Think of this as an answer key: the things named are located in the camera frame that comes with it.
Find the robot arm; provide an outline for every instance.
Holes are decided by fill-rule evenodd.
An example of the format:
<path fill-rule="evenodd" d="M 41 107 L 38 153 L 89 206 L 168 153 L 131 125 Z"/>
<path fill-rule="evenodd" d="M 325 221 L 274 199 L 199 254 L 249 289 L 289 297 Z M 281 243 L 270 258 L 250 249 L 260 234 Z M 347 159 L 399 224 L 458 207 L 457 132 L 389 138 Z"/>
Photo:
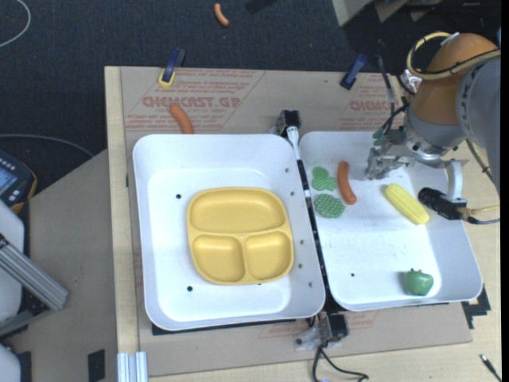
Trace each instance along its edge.
<path fill-rule="evenodd" d="M 413 55 L 434 38 L 445 39 L 426 72 L 419 72 Z M 418 41 L 409 53 L 407 68 L 422 82 L 402 109 L 402 126 L 384 131 L 370 149 L 367 178 L 380 179 L 415 162 L 446 167 L 449 194 L 442 195 L 456 200 L 453 181 L 460 168 L 441 157 L 466 139 L 486 149 L 488 176 L 500 195 L 500 65 L 500 49 L 476 34 L 434 33 Z"/>

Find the black floor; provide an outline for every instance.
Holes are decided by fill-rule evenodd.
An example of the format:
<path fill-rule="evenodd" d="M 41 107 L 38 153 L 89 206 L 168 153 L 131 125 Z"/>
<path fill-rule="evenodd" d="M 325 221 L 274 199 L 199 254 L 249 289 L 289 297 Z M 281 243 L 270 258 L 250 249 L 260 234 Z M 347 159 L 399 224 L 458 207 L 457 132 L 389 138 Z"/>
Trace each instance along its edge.
<path fill-rule="evenodd" d="M 106 65 L 163 67 L 179 46 L 188 67 L 338 72 L 363 53 L 369 60 L 363 70 L 377 72 L 381 39 L 385 68 L 396 73 L 427 33 L 474 32 L 496 41 L 501 26 L 501 0 L 445 0 L 417 22 L 402 10 L 383 24 L 369 5 L 344 28 L 331 0 L 22 1 L 30 26 L 0 46 L 0 149 L 32 168 L 38 191 L 85 162 L 81 148 L 92 154 L 106 148 Z M 228 13 L 227 29 L 212 15 L 215 2 Z M 0 0 L 0 45 L 26 18 L 21 4 Z"/>

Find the toy green pepper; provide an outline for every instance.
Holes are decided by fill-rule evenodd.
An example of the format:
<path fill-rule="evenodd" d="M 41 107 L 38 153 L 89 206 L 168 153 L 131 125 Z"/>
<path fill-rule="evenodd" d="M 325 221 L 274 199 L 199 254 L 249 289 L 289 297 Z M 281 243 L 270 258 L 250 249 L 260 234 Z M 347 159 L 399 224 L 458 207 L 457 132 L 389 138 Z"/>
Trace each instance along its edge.
<path fill-rule="evenodd" d="M 412 269 L 405 273 L 405 288 L 410 294 L 426 296 L 433 286 L 433 276 Z"/>

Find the white tray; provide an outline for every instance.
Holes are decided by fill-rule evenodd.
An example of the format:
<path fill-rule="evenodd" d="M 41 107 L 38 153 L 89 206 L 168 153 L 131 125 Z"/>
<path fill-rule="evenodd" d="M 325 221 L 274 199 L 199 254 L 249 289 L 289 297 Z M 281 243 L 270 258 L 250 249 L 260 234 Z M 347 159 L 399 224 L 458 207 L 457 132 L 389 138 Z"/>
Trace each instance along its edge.
<path fill-rule="evenodd" d="M 382 180 L 365 176 L 372 147 L 371 132 L 310 132 L 300 142 L 312 199 L 315 166 L 333 177 L 338 163 L 350 163 L 350 185 L 357 202 L 337 219 L 318 214 L 317 227 L 328 283 L 334 299 L 348 310 L 371 310 L 475 298 L 482 279 L 463 221 L 446 220 L 429 211 L 430 221 L 416 225 L 385 197 L 383 188 L 395 182 L 417 197 L 423 187 L 447 192 L 444 170 L 421 164 L 390 172 Z M 340 197 L 336 189 L 331 193 Z M 402 278 L 410 269 L 434 278 L 425 297 L 404 291 Z"/>
<path fill-rule="evenodd" d="M 309 318 L 325 291 L 301 179 L 290 144 L 273 134 L 152 134 L 133 152 L 146 312 L 162 329 Z M 261 285 L 218 285 L 192 263 L 186 230 L 199 191 L 252 186 L 281 198 L 294 240 L 285 277 Z"/>

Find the white cable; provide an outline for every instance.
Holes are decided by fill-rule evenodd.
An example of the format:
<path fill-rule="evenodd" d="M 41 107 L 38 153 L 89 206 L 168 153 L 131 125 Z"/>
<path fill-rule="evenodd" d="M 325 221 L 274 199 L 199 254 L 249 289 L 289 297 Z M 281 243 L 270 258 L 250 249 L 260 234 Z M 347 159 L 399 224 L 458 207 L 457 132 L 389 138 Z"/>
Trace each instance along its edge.
<path fill-rule="evenodd" d="M 30 27 L 30 22 L 32 21 L 32 14 L 30 13 L 30 9 L 29 7 L 25 4 L 25 2 L 23 2 L 22 0 L 14 0 L 15 2 L 18 2 L 20 3 L 26 10 L 26 13 L 28 14 L 28 18 L 27 18 L 27 21 L 26 21 L 26 25 L 25 25 L 25 28 L 15 37 L 11 38 L 10 40 L 7 40 L 5 42 L 2 42 L 0 43 L 0 48 L 1 47 L 5 47 L 6 45 L 10 44 L 11 42 L 13 41 L 16 41 L 19 37 L 21 37 L 27 29 L 29 29 Z"/>

